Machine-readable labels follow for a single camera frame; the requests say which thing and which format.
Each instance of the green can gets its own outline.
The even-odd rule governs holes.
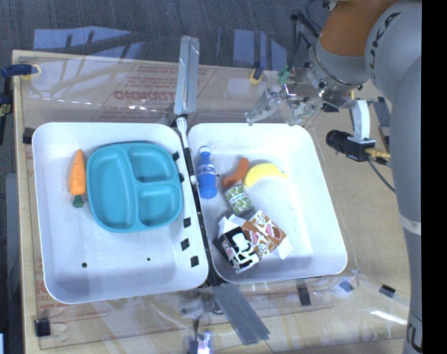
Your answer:
[[[225,192],[225,198],[236,215],[242,215],[253,210],[252,202],[242,184],[235,185]]]

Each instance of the orange sausage toy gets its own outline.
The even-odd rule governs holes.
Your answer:
[[[237,182],[239,182],[241,179],[243,179],[246,172],[248,171],[249,165],[250,165],[250,161],[246,157],[243,157],[242,159],[240,159],[235,172],[232,173],[230,176],[227,176],[222,179],[222,187],[224,189],[228,189],[229,187],[232,187]]]
[[[69,192],[74,196],[74,207],[84,206],[81,196],[86,192],[86,164],[82,150],[77,150],[74,156],[69,174]]]

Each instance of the black connector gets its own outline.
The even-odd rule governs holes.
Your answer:
[[[353,135],[344,131],[332,130],[325,137],[325,142],[334,150],[344,153],[352,160],[367,162],[370,159],[370,155],[366,153],[366,148],[373,148],[375,143],[357,143],[348,139],[350,137],[353,137]]]

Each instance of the white plastic tray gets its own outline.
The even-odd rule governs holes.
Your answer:
[[[328,193],[319,158],[308,132],[300,126],[257,123],[203,123],[188,135],[194,164],[198,149],[211,150],[211,160],[218,174],[227,176],[235,170],[241,157],[250,166],[272,162],[288,175],[262,178],[247,188],[253,205],[263,210],[288,236],[293,249],[282,260],[270,253],[261,262],[240,274],[214,247],[218,222],[229,217],[228,205],[218,178],[218,194],[201,199],[213,265],[227,282],[263,282],[320,277],[338,274],[347,264],[347,252]]]
[[[137,140],[179,153],[183,209],[168,226],[110,232],[94,221],[87,202],[80,209],[72,206],[71,163],[77,149],[87,160],[102,145]],[[209,264],[181,141],[173,129],[145,123],[47,123],[35,131],[32,149],[44,280],[56,300],[119,299],[196,288],[205,281]],[[186,228],[185,218],[190,218]]]

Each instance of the toy carrot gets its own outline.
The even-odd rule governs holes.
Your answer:
[[[77,150],[69,174],[69,192],[73,194],[74,207],[84,206],[82,194],[86,192],[86,165],[82,150]]]

